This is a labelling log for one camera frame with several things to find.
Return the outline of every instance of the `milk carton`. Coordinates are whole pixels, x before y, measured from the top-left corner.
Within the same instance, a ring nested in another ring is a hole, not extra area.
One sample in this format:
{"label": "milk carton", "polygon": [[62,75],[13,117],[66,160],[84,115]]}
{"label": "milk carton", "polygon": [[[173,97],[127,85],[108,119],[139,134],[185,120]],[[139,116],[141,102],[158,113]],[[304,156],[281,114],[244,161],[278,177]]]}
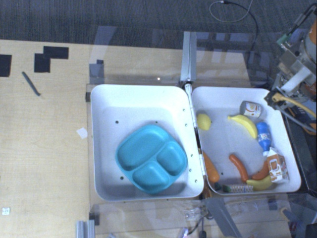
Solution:
{"label": "milk carton", "polygon": [[285,158],[275,148],[270,147],[266,157],[271,181],[280,183],[288,180]]}

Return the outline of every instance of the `banana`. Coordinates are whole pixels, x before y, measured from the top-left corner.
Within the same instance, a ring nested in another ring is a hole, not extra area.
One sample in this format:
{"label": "banana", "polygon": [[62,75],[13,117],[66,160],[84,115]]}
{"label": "banana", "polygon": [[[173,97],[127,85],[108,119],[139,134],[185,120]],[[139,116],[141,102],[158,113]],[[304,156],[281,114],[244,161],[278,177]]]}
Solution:
{"label": "banana", "polygon": [[271,177],[267,176],[262,180],[247,180],[247,185],[253,186],[254,191],[265,190],[272,185]]}
{"label": "banana", "polygon": [[243,115],[237,115],[234,117],[228,116],[228,119],[232,119],[240,124],[242,124],[250,133],[252,138],[257,138],[258,136],[258,129],[255,126],[255,124],[246,116]]}

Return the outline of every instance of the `white paper scrap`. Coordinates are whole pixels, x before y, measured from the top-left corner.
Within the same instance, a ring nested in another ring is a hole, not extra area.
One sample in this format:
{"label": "white paper scrap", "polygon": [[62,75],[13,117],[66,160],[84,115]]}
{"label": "white paper scrap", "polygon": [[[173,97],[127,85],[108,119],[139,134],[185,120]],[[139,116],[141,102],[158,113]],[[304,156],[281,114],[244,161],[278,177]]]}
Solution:
{"label": "white paper scrap", "polygon": [[3,207],[2,215],[10,215],[10,207]]}
{"label": "white paper scrap", "polygon": [[81,137],[81,139],[84,139],[88,136],[88,132],[85,128],[81,128],[81,129],[78,129],[76,130],[78,135]]}

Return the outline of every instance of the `white plastic tray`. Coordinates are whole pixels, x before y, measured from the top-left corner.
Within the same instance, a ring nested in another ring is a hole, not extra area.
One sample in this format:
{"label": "white plastic tray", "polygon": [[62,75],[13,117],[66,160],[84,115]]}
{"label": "white plastic tray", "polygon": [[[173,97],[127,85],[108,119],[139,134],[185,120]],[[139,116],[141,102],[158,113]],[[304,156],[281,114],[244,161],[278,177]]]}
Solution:
{"label": "white plastic tray", "polygon": [[256,191],[251,194],[294,192],[300,188],[301,177],[287,131],[279,111],[269,107],[264,100],[268,94],[265,89],[198,87],[192,99],[197,114],[205,113],[211,120],[208,131],[199,130],[202,150],[210,157],[220,175],[220,184],[243,184],[236,167],[230,162],[229,155],[235,154],[245,165],[249,176],[262,169],[265,158],[257,140],[247,130],[228,116],[239,114],[242,101],[261,104],[262,115],[254,122],[265,121],[272,136],[272,146],[284,156],[289,172],[289,181],[273,186],[270,190]]}
{"label": "white plastic tray", "polygon": [[[95,187],[108,201],[191,198],[204,187],[186,93],[173,86],[99,85],[91,93]],[[115,162],[117,147],[147,124],[165,129],[185,150],[188,166],[166,190],[150,195],[130,182]]]}

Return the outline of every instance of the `yellow cable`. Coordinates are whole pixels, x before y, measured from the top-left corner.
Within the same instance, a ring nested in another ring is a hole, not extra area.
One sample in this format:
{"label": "yellow cable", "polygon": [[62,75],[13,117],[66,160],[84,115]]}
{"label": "yellow cable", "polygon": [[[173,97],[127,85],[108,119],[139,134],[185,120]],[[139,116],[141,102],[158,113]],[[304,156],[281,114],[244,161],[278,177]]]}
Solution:
{"label": "yellow cable", "polygon": [[312,110],[310,110],[309,108],[305,107],[303,104],[299,103],[298,101],[295,101],[295,100],[293,100],[291,98],[285,97],[285,96],[281,95],[280,93],[274,94],[273,97],[272,97],[272,100],[274,102],[279,102],[279,101],[290,102],[290,103],[300,107],[301,109],[305,110],[307,113],[311,114],[313,117],[316,118],[316,114]]}

